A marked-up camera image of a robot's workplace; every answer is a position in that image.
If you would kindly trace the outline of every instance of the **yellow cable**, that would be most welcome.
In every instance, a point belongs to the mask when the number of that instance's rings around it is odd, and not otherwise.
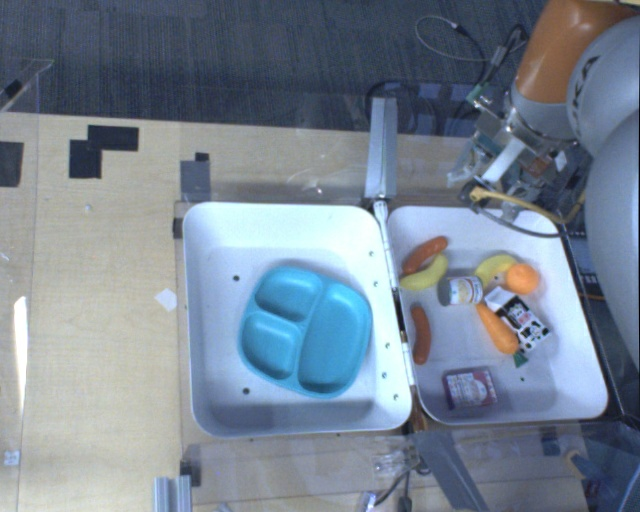
[[[518,199],[517,197],[511,197],[510,195],[503,194],[502,192],[493,192],[491,190],[487,190],[482,187],[475,187],[469,194],[469,197],[473,202],[476,202],[476,203],[478,201],[481,201],[482,199],[499,199],[501,201],[507,201],[508,203],[513,203],[518,206],[522,206],[522,208],[526,208],[527,210],[531,210],[532,212],[539,213],[540,215],[543,215],[544,217],[549,219],[551,222],[554,222],[556,224],[567,224],[568,222],[571,222],[575,218],[575,216],[578,214],[578,212],[582,208],[582,205],[584,204],[584,199],[585,199],[585,192],[584,190],[582,191],[582,193],[580,194],[580,197],[576,201],[576,204],[573,205],[573,207],[571,208],[571,211],[566,217],[561,217],[559,215],[551,213],[550,211],[547,211],[544,208],[540,208],[539,206],[533,203],[524,201],[522,199]]]

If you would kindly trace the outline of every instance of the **sausage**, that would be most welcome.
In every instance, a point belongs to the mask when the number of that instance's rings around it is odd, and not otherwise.
[[[420,305],[411,306],[411,318],[416,327],[416,340],[413,344],[413,362],[424,364],[431,351],[431,326],[427,314]]]
[[[518,351],[516,333],[500,320],[500,317],[491,311],[486,304],[476,304],[476,310],[496,348],[503,354],[515,354]]]
[[[420,265],[422,265],[425,260],[434,254],[444,251],[447,248],[447,245],[447,239],[443,236],[437,236],[423,244],[420,244],[411,252],[411,254],[409,254],[407,259],[404,260],[404,263],[402,264],[402,272],[404,275],[417,272]]]

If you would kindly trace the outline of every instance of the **brown sausage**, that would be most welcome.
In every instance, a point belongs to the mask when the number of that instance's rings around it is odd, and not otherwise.
[[[411,306],[411,318],[416,327],[416,340],[413,344],[413,362],[416,364],[424,364],[429,359],[431,351],[431,327],[427,314],[422,306]]]
[[[444,251],[447,248],[447,239],[437,236],[416,247],[402,264],[404,275],[414,274],[427,258]]]

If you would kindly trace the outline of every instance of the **small jar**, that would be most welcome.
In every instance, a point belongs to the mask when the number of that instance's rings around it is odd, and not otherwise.
[[[444,277],[438,283],[438,300],[443,306],[478,304],[484,296],[477,276]]]

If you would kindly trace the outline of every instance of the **white tray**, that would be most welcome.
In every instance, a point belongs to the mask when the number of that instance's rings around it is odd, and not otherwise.
[[[531,212],[521,213],[517,224],[556,232],[551,222]],[[391,214],[388,228],[398,274],[413,248],[438,235],[449,240],[450,269],[473,270],[484,258],[508,252],[541,273],[539,288],[523,299],[553,334],[518,369],[494,348],[473,306],[441,306],[435,288],[401,290],[409,339],[415,337],[412,303],[420,302],[430,320],[431,354],[415,372],[422,405],[433,418],[451,425],[516,423],[588,419],[604,411],[607,388],[559,238],[520,234],[463,208],[402,207]],[[442,375],[477,366],[489,367],[498,403],[449,410]]]
[[[217,437],[387,430],[411,394],[380,229],[351,206],[203,203],[183,224],[193,414]],[[338,279],[371,305],[373,332],[354,384],[331,399],[260,378],[237,344],[263,274],[293,264]]]

